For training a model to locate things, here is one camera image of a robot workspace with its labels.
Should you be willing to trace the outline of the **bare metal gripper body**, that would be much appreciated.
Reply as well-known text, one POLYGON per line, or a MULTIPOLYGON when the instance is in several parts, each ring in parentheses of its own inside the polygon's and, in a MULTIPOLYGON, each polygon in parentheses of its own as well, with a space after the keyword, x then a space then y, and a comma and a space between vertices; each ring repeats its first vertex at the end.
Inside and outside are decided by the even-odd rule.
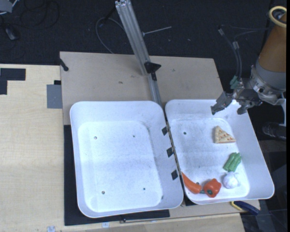
POLYGON ((274 72, 261 66, 251 68, 250 78, 243 78, 233 90, 233 97, 243 106, 266 102, 281 105, 286 91, 286 73, 274 72))

